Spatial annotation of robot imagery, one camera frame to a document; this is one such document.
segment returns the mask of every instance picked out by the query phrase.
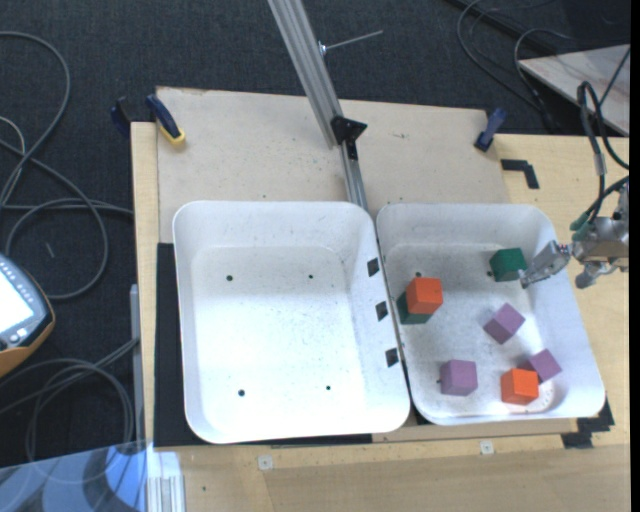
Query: hole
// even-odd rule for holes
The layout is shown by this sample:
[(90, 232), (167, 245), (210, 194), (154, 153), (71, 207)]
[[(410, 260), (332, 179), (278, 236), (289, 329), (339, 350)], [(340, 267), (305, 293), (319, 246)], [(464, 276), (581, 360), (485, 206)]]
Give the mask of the hole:
[(376, 313), (378, 315), (378, 321), (382, 320), (385, 316), (389, 314), (389, 310), (387, 309), (387, 303), (381, 302), (376, 305)]
[(369, 271), (369, 277), (378, 273), (378, 271), (380, 270), (380, 263), (378, 262), (378, 258), (373, 258), (367, 263), (367, 270)]
[(391, 368), (400, 360), (400, 358), (398, 357), (398, 349), (396, 348), (390, 348), (384, 354), (387, 358), (387, 367), (389, 368)]

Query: purple cube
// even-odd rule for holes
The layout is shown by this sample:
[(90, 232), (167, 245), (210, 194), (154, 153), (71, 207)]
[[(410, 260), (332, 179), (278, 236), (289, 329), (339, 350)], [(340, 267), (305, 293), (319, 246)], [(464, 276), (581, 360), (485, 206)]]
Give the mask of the purple cube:
[(440, 367), (440, 391), (445, 395), (467, 396), (478, 388), (476, 363), (451, 359)]
[(536, 355), (531, 356), (518, 368), (522, 368), (523, 370), (533, 370), (538, 374), (540, 382), (545, 382), (562, 371), (558, 361), (556, 361), (555, 357), (553, 357), (551, 352), (546, 348), (542, 352), (538, 352)]
[(511, 304), (505, 303), (483, 328), (502, 344), (511, 338), (523, 323), (524, 317)]

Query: green cube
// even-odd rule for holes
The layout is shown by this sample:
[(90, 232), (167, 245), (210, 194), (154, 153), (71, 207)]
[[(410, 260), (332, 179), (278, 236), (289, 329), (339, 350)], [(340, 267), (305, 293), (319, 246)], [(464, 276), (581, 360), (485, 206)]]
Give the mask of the green cube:
[(409, 306), (407, 305), (407, 294), (403, 292), (402, 295), (396, 301), (398, 306), (398, 316), (400, 317), (400, 323), (403, 325), (415, 325), (425, 324), (427, 320), (433, 315), (416, 315), (409, 312)]
[(519, 247), (500, 249), (489, 260), (493, 277), (498, 282), (520, 279), (520, 270), (527, 269), (524, 254)]

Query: wooden panel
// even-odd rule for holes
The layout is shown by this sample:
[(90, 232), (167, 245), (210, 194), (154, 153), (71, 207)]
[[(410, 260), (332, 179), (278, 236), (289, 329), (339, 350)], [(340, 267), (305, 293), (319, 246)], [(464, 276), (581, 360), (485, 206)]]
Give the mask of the wooden panel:
[(156, 248), (158, 244), (158, 150), (154, 124), (131, 124), (131, 166), (140, 295), (144, 427), (146, 438), (152, 439), (155, 401), (153, 367), (156, 328)]
[(626, 511), (628, 460), (611, 446), (276, 468), (265, 478), (277, 512)]
[[(150, 434), (158, 240), (155, 127), (134, 125), (133, 134), (145, 419)], [(628, 157), (628, 141), (612, 143)], [(540, 207), (561, 241), (568, 240), (568, 224), (596, 190), (588, 142), (579, 137), (499, 135), (494, 148), (503, 158), (526, 159), (534, 165), (540, 190), (528, 189), (521, 173), (502, 172), (509, 197)], [(623, 174), (610, 165), (610, 182)], [(605, 205), (603, 214), (609, 208)], [(578, 271), (573, 262), (570, 275)], [(420, 427), (411, 426), (389, 439), (404, 442), (373, 445), (182, 447), (175, 451), (185, 475), (188, 510), (630, 510), (628, 275), (604, 276), (593, 288), (575, 293), (616, 420), (612, 432), (594, 436), (596, 449), (564, 450), (558, 435), (548, 435), (565, 426), (574, 430), (573, 420), (533, 422), (532, 433), (537, 435), (521, 435), (527, 432), (510, 431), (510, 425), (502, 424), (495, 430), (478, 428), (475, 439), (465, 439), (473, 436), (471, 427), (449, 431), (427, 426), (422, 429), (425, 434), (438, 440), (420, 441)], [(492, 440), (495, 455), (479, 455), (479, 441), (485, 438)], [(260, 471), (257, 457), (262, 454), (271, 455), (273, 470)]]
[[(186, 133), (176, 148), (158, 143), (160, 239), (183, 204), (197, 199), (346, 201), (340, 151), (329, 149), (306, 97), (160, 88)], [(341, 102), (367, 123), (360, 168), (376, 215), (388, 202), (506, 202), (495, 150), (473, 142), (480, 110)]]

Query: orange cube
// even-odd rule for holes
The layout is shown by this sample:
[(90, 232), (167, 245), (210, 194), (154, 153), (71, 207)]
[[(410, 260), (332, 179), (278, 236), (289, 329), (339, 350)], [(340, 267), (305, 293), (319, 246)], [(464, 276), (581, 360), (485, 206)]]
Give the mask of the orange cube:
[(412, 315), (433, 315), (442, 306), (442, 283), (436, 277), (415, 277), (406, 290)]
[(500, 377), (502, 401), (509, 404), (527, 405), (539, 395), (538, 374), (531, 370), (512, 368)]

